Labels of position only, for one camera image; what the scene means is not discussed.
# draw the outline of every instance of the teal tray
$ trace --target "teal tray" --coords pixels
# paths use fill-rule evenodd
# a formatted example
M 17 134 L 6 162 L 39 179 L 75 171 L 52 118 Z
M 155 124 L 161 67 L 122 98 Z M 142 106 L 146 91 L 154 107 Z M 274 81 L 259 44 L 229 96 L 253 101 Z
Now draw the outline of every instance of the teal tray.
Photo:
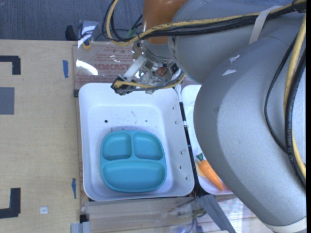
M 127 193 L 150 192 L 166 179 L 166 161 L 160 140 L 145 131 L 118 131 L 101 144 L 101 173 L 112 190 Z

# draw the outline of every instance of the toy carrot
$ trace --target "toy carrot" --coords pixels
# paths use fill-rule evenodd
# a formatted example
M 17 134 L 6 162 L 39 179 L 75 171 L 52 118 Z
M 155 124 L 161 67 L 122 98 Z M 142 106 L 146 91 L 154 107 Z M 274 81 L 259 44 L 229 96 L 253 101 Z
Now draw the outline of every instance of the toy carrot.
M 214 169 L 210 166 L 207 160 L 203 159 L 203 154 L 200 153 L 196 156 L 200 161 L 200 170 L 206 175 L 206 177 L 213 182 L 215 186 L 217 186 L 220 190 L 223 190 L 223 184 L 220 181 L 218 175 L 215 173 Z

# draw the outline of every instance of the black corner marker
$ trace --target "black corner marker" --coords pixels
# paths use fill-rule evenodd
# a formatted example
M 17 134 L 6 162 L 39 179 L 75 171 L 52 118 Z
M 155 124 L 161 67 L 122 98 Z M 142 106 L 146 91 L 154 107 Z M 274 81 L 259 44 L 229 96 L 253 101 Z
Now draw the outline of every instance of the black corner marker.
M 20 58 L 16 55 L 0 55 L 0 62 L 12 62 L 12 75 L 20 75 Z
M 0 209 L 0 219 L 17 217 L 20 213 L 20 188 L 11 188 L 10 207 Z

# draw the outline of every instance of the wooden table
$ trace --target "wooden table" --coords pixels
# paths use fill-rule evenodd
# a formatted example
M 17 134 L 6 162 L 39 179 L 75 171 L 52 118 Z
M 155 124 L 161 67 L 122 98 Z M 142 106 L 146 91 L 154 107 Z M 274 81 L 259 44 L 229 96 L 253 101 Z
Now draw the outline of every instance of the wooden table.
M 0 55 L 21 59 L 21 75 L 12 75 L 12 63 L 0 62 L 0 87 L 15 88 L 14 114 L 0 115 L 0 209 L 9 207 L 11 188 L 21 189 L 21 212 L 0 219 L 0 233 L 64 233 L 79 220 L 72 45 L 0 40 Z M 68 78 L 63 60 L 68 61 Z M 41 206 L 49 212 L 41 214 Z

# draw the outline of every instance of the brown cylinder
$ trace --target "brown cylinder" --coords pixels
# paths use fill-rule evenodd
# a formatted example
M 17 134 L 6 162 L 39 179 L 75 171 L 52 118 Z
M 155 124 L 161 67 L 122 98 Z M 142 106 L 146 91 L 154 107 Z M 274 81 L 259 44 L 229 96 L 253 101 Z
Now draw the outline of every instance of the brown cylinder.
M 159 24 L 172 21 L 177 10 L 188 0 L 144 0 L 143 6 L 143 30 L 147 30 Z M 166 36 L 148 39 L 155 44 L 167 42 Z

